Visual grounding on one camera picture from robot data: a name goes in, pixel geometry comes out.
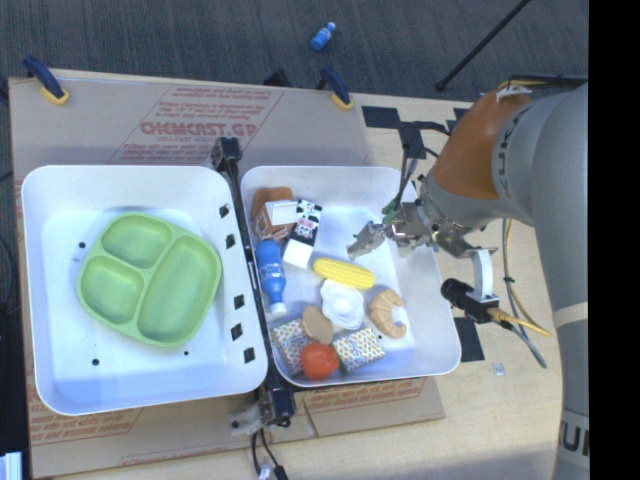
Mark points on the black stand pole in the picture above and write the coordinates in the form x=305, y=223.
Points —
x=495, y=30

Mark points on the yellow corn cob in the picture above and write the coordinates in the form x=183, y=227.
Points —
x=345, y=273

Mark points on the small blue bottle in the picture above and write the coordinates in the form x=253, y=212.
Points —
x=321, y=38

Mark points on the thin black and white rod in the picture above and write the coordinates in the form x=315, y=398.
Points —
x=250, y=268

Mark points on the blue bottle with white cap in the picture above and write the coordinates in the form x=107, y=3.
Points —
x=270, y=270

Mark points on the black cylinder on white bracket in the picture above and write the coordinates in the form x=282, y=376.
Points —
x=465, y=295

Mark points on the orange patterned packet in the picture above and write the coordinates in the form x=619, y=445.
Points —
x=361, y=349
x=287, y=343

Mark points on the green divided plate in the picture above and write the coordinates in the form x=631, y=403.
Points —
x=175, y=288

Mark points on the tan round biscuit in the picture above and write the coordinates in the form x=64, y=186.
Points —
x=317, y=325

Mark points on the brown cardboard board, red print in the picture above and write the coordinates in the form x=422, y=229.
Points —
x=100, y=123

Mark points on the white cube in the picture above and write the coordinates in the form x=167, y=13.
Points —
x=281, y=212

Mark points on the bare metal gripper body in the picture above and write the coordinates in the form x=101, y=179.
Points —
x=412, y=228

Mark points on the white fried egg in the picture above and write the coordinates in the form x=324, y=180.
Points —
x=342, y=305

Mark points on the cow print milk carton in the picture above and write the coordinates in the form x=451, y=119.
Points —
x=306, y=230

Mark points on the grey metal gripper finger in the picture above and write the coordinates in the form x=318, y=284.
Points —
x=364, y=242

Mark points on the tan croissant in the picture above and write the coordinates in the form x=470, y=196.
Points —
x=382, y=310

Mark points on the white plastic tray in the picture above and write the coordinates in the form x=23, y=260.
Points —
x=425, y=318
x=55, y=293

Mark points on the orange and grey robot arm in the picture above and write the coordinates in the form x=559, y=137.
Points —
x=540, y=168

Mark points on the red tomato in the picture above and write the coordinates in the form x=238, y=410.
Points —
x=320, y=361

